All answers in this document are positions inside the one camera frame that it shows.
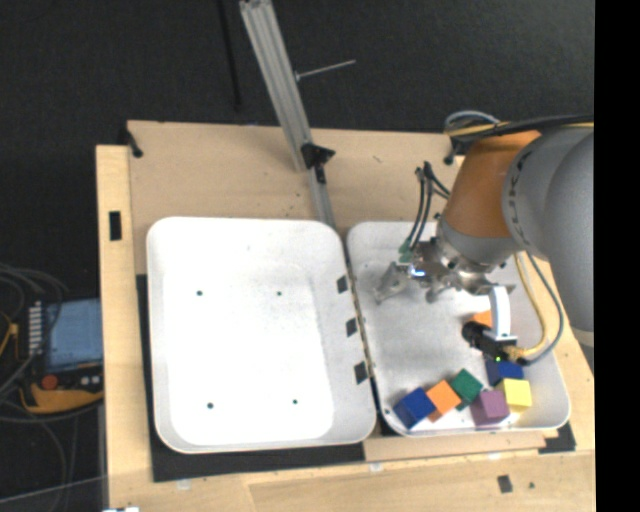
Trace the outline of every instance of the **yellow cube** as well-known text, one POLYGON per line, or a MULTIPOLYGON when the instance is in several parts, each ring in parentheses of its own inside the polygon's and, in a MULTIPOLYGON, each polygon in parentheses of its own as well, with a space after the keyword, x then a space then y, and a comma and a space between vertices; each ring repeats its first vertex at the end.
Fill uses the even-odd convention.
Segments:
POLYGON ((502 379, 494 388, 504 393, 505 400, 512 413, 522 413, 531 407, 531 385, 524 379, 502 379))

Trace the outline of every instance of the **red button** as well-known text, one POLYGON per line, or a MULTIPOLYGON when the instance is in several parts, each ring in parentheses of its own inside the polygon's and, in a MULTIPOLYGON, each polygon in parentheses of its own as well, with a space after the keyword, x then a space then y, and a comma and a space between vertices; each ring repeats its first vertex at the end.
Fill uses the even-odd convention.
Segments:
POLYGON ((55 375, 45 375, 40 381, 40 386, 45 391, 52 391, 58 387, 58 377, 55 375))

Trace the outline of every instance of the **blue cube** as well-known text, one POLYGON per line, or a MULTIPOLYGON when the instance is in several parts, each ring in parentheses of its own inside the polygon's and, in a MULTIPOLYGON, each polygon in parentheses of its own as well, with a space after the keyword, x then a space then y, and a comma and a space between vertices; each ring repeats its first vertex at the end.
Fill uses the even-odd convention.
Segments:
POLYGON ((436 410, 436 406, 429 399, 422 388, 414 389, 402 398, 393 408, 400 421, 408 429, 423 420, 436 410))
POLYGON ((511 361, 485 360, 487 369, 487 380, 490 386, 498 385, 502 379, 524 379, 522 366, 511 361))

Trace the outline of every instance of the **green cube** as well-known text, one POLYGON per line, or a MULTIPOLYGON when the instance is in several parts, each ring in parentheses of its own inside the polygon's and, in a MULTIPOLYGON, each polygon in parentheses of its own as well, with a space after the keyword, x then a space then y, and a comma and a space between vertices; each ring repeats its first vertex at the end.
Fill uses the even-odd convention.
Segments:
POLYGON ((482 382, 464 368, 458 372, 458 375, 450 382, 450 385, 462 400, 462 403, 456 407, 459 411, 473 402, 484 387, 482 382))

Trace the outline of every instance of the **black mat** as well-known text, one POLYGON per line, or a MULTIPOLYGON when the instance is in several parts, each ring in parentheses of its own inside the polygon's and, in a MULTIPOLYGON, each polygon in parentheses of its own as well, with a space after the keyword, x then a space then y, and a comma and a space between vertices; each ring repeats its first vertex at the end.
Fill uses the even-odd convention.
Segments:
POLYGON ((156 482, 198 478, 228 473, 275 471, 362 462, 362 443, 296 448, 287 450, 260 450, 252 452, 185 455, 165 445, 155 429, 149 352, 149 317, 147 308, 147 276, 136 276, 140 310, 140 338, 144 363, 144 380, 149 411, 149 437, 153 479, 156 482))

